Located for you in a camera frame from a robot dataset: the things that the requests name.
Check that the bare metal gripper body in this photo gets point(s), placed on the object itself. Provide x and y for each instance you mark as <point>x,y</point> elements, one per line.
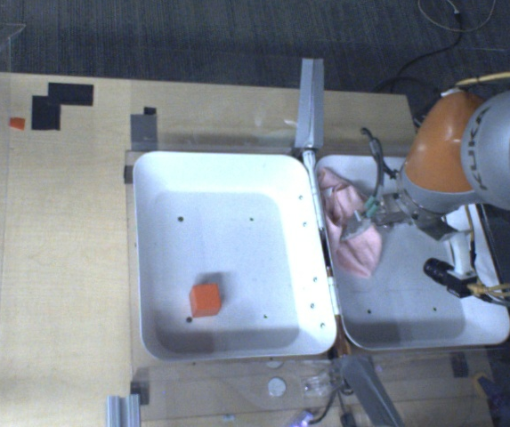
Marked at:
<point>394,211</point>

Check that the black cylinder on white bracket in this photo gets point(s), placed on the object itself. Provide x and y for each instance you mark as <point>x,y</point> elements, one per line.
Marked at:
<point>448,278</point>

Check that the white plastic tray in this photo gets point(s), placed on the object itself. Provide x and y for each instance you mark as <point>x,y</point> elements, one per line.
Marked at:
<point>406,292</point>
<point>237,247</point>

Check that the orange cube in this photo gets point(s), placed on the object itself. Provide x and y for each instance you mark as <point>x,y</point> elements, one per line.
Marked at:
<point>205,300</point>

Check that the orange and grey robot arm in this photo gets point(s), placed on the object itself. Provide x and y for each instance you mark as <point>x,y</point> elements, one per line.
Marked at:
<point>495,149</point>

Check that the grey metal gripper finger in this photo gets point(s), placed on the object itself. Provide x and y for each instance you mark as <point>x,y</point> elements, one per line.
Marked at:
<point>356,227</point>

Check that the pink soft cloth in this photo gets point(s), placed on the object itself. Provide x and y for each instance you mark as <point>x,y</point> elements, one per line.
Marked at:
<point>360,249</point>

